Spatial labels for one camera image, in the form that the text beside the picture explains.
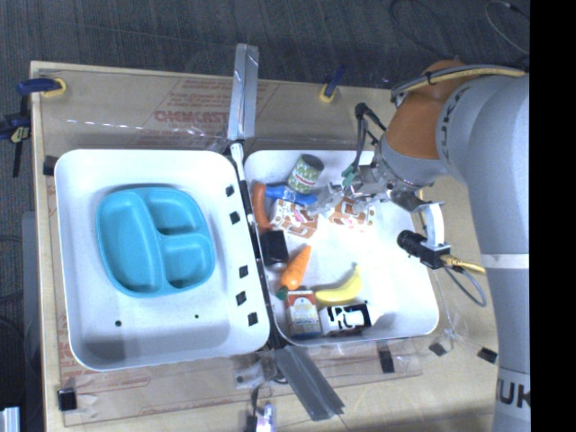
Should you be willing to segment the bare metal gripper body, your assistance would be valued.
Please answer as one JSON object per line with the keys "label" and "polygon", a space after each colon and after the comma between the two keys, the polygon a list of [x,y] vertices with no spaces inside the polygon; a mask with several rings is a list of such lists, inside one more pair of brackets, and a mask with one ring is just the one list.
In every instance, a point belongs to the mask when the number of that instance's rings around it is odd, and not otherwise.
{"label": "bare metal gripper body", "polygon": [[356,203],[398,202],[408,183],[386,166],[349,166],[342,172],[344,195]]}

